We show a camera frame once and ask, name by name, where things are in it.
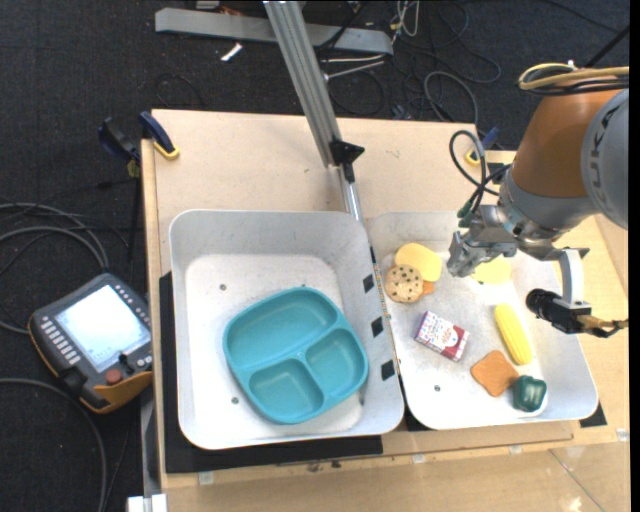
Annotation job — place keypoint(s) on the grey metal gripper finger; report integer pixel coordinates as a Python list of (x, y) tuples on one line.
[(471, 264), (454, 261)]

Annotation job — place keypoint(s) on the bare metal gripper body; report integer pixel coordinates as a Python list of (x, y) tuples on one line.
[(487, 234)]

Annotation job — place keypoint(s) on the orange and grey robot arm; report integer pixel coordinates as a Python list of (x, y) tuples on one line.
[(555, 150)]

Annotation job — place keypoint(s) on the pale yellow round slice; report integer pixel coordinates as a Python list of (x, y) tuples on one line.
[(497, 274)]

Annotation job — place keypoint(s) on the yellow potato chip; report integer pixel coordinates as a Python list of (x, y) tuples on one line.
[(422, 257)]

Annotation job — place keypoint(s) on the small orange piece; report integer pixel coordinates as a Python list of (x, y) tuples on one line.
[(428, 288)]

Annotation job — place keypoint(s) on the chocolate chip biscuit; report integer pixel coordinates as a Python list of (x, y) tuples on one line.
[(403, 284)]

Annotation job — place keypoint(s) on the red and white carton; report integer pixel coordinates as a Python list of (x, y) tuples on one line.
[(442, 336)]

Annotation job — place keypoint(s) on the yellow corn cob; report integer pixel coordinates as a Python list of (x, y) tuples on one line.
[(513, 334)]

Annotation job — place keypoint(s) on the orange toast slice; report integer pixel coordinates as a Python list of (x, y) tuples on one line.
[(494, 373)]

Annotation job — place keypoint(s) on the thin black and white rod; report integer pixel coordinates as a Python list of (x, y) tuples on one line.
[(353, 200)]

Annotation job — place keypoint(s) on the white plastic tray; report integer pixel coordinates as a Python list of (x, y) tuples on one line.
[(450, 390), (210, 350)]

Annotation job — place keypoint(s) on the green bell pepper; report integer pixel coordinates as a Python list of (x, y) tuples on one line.
[(529, 393)]

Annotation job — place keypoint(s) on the teal divided plate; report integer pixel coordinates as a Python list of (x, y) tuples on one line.
[(285, 330)]

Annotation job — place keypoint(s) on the pale wood board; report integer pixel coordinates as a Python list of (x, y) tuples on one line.
[(250, 170)]

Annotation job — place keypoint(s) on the black cylinder on white bracket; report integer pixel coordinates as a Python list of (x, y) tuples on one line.
[(555, 306)]

